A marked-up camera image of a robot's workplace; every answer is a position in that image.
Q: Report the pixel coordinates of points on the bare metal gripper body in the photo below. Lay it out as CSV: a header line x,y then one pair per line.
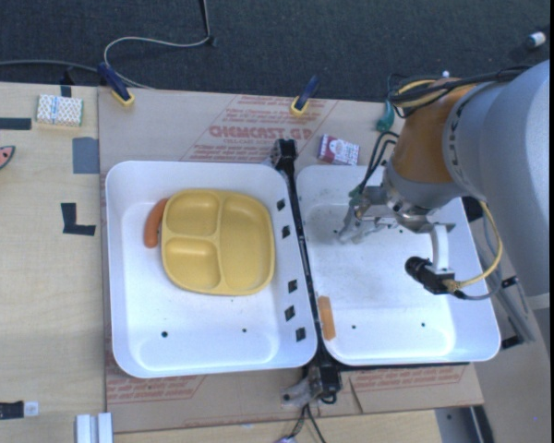
x,y
399,215

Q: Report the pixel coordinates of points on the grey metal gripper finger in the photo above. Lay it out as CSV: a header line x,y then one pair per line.
x,y
365,229
347,228

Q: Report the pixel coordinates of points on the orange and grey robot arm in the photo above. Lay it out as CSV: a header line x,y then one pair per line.
x,y
498,146

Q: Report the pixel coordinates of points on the thin black and white rod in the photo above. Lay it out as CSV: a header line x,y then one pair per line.
x,y
304,256

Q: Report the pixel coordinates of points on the white plastic tray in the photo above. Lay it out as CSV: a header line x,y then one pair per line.
x,y
189,335
388,302

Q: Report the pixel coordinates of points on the red and white carton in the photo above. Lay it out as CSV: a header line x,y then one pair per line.
x,y
338,150

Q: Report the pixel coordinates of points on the orange flat stick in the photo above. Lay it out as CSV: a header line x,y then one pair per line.
x,y
327,319

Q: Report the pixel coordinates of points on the yellow divided plate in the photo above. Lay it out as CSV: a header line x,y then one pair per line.
x,y
221,243

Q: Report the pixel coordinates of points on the orange sausage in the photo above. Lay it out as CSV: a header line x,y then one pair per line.
x,y
153,224

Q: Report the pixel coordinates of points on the brown cardboard board red print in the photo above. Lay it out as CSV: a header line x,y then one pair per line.
x,y
166,123

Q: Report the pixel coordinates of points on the black cylinder on white bracket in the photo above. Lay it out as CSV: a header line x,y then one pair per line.
x,y
431,272

